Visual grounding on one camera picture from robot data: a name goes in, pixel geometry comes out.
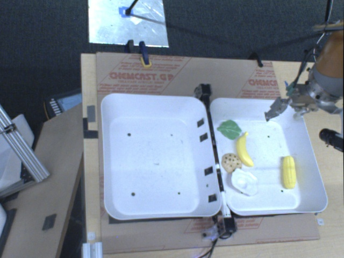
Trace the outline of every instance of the white tray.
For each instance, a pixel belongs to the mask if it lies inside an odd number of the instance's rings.
[[[101,115],[110,216],[207,217],[219,211],[209,125],[199,100],[111,94],[102,101]]]
[[[211,103],[211,114],[219,160],[226,153],[237,153],[236,140],[224,137],[217,127],[233,120],[249,133],[247,150],[254,167],[243,166],[258,179],[258,193],[247,196],[231,184],[231,174],[222,169],[226,201],[230,209],[243,216],[320,212],[327,206],[327,196],[303,119],[293,118],[290,107],[265,121],[264,112],[273,101],[262,99],[218,98]],[[285,189],[282,181],[282,158],[293,156],[297,183]]]

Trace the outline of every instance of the wooden table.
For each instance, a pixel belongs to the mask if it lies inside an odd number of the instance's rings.
[[[292,81],[298,71],[297,62],[273,62],[274,71],[280,89],[284,81]],[[82,55],[83,117],[87,117],[88,104],[96,104],[96,56]],[[322,128],[340,129],[340,118],[319,111],[305,116],[307,129],[318,161],[322,180],[328,195],[328,207],[317,217],[323,219],[324,226],[319,226],[320,240],[264,243],[258,245],[241,245],[216,247],[212,257],[341,257],[344,253],[344,205],[343,205],[343,154],[332,147],[326,147],[319,139]],[[88,124],[89,130],[97,130],[97,120]],[[101,241],[101,224],[99,212],[99,163],[96,139],[84,141],[85,160],[85,197],[88,242]],[[151,257],[198,257],[207,249],[179,249],[139,253],[121,253],[104,255],[106,258],[151,258]]]

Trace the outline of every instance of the green leaf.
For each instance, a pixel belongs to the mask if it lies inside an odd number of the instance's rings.
[[[236,139],[241,133],[240,127],[232,120],[224,121],[217,130],[230,140]]]

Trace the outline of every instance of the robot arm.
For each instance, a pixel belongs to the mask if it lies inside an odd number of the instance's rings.
[[[267,121],[291,106],[296,112],[296,118],[319,109],[330,114],[340,114],[343,126],[343,108],[336,106],[337,101],[343,97],[343,21],[332,26],[331,30],[334,32],[318,56],[317,62],[310,69],[306,83],[297,84],[305,68],[307,57],[302,62],[296,79],[286,88],[288,98],[279,97],[271,105],[270,111],[265,113]],[[323,129],[319,136],[325,143],[343,152],[343,127],[341,130],[340,134]]]

